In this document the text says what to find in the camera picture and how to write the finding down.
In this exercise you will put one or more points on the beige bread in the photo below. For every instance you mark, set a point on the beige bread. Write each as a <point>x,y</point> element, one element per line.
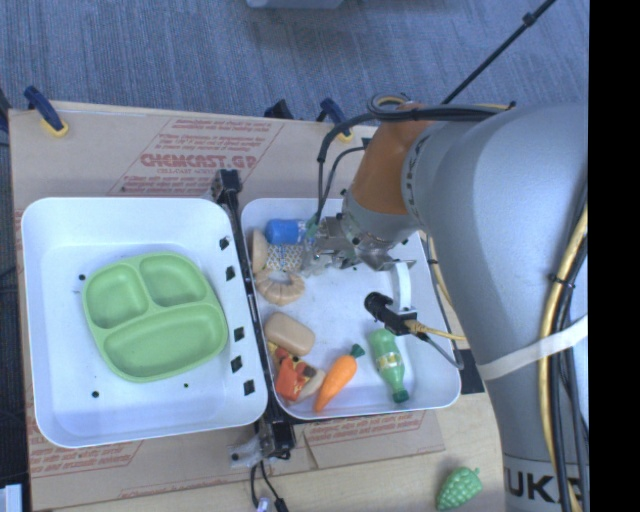
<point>290,332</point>

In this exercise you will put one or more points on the orange carrot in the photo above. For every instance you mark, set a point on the orange carrot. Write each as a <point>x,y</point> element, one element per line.
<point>340,375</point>

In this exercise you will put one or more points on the blue can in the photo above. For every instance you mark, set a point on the blue can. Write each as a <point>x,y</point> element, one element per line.
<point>282,232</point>

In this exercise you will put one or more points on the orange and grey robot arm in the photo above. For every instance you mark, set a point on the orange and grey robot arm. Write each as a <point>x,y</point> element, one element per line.
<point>490,210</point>

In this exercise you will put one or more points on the green divided plate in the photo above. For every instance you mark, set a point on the green divided plate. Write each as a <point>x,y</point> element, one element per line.
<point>155,320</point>

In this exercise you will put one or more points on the orange pizza slice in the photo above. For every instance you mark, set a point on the orange pizza slice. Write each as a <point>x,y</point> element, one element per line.
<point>292,380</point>

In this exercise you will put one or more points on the white plastic tray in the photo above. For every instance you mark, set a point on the white plastic tray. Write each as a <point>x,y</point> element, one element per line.
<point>345,305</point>
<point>65,300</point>

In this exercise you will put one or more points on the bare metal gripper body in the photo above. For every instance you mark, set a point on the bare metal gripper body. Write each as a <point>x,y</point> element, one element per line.
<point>350,245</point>

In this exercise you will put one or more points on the tan doughnut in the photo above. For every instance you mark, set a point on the tan doughnut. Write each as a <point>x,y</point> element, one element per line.
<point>280,292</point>

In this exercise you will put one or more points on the green plastic bottle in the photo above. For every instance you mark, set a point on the green plastic bottle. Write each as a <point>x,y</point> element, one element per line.
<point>389,360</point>

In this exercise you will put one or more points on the thin black and white rod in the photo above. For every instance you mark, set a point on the thin black and white rod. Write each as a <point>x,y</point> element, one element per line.
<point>250,300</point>

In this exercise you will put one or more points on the white patterned packet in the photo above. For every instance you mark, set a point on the white patterned packet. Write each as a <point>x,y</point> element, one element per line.
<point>285,259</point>

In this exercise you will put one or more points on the brown cardboard board red print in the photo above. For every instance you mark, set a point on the brown cardboard board red print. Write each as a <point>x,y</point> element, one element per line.
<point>150,155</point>

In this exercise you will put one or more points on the green grapes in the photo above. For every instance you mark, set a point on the green grapes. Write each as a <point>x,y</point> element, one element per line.
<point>459,490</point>

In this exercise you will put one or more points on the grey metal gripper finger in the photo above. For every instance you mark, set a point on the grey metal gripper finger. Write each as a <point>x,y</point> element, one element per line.
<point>311,243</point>
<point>310,266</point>

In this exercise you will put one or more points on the black cylinder on white bracket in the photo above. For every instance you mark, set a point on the black cylinder on white bracket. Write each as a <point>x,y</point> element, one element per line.
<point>387,310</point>

